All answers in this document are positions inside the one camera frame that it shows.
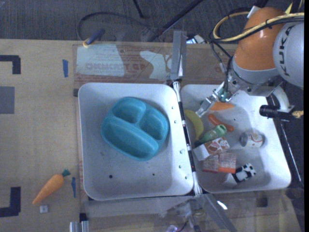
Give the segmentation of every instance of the blue bowl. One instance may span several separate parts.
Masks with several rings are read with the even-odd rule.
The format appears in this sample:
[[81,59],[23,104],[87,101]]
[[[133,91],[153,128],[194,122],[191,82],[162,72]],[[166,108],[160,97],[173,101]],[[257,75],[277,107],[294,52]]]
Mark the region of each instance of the blue bowl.
[[110,146],[139,161],[154,157],[168,132],[167,118],[133,97],[118,100],[101,124],[101,135]]

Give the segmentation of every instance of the green bottle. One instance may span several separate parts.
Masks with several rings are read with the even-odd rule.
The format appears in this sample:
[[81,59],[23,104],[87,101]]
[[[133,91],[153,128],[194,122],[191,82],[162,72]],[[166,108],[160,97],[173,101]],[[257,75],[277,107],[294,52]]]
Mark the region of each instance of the green bottle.
[[208,141],[214,140],[216,138],[222,137],[227,133],[226,127],[224,125],[217,125],[214,129],[206,132],[203,137],[195,142],[195,147],[204,144]]

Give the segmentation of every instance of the white plastic tray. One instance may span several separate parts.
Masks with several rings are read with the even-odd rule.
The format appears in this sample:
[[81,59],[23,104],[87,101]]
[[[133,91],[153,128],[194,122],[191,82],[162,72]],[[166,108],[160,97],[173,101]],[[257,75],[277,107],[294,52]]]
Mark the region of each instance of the white plastic tray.
[[[169,134],[149,161],[131,159],[100,135],[103,118],[123,97],[136,97],[162,112]],[[84,189],[98,201],[180,196],[193,188],[193,176],[176,93],[161,84],[87,83],[78,93],[83,152]]]
[[[200,102],[212,94],[217,88],[216,85],[186,85],[181,90],[184,109],[196,111]],[[226,124],[234,126],[233,132],[226,134],[226,139],[230,144],[230,152],[237,154],[237,166],[251,163],[257,174],[245,182],[239,183],[233,188],[224,186],[224,173],[209,173],[201,170],[201,162],[195,158],[195,165],[199,184],[203,189],[211,193],[241,192],[283,189],[291,182],[291,173],[275,128],[274,121],[259,115],[261,105],[267,104],[266,98],[249,96],[240,91],[233,97],[232,109],[221,111],[210,111]],[[214,127],[208,121],[208,114],[202,117],[205,130]],[[194,128],[190,121],[187,121],[191,142],[194,142]],[[239,136],[245,130],[255,129],[262,133],[266,141],[256,149],[243,148],[239,143]]]

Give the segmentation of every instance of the carrot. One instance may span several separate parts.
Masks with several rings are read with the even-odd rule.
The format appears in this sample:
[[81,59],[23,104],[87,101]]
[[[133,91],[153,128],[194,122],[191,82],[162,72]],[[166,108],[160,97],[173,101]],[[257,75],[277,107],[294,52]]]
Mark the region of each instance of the carrot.
[[215,126],[217,125],[224,125],[227,131],[232,132],[234,130],[234,127],[231,125],[227,125],[225,123],[222,123],[220,120],[217,119],[217,117],[213,114],[208,115],[208,120]]
[[45,199],[47,196],[52,194],[54,191],[58,190],[62,185],[65,176],[70,175],[70,172],[65,169],[62,174],[55,174],[53,175],[43,186],[43,188],[40,190],[38,195],[35,197],[35,199],[32,201],[32,204],[36,204],[41,202],[43,199]]
[[234,105],[231,104],[231,103],[217,101],[217,102],[215,102],[215,104],[211,107],[211,110],[213,110],[213,111],[219,111],[219,110],[229,109],[229,108],[233,108],[233,107],[234,107]]

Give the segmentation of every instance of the gray square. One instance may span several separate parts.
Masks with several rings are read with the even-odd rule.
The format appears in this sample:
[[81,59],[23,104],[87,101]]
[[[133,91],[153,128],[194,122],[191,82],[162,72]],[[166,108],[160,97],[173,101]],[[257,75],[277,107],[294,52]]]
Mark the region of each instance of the gray square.
[[0,87],[0,114],[14,114],[15,87]]

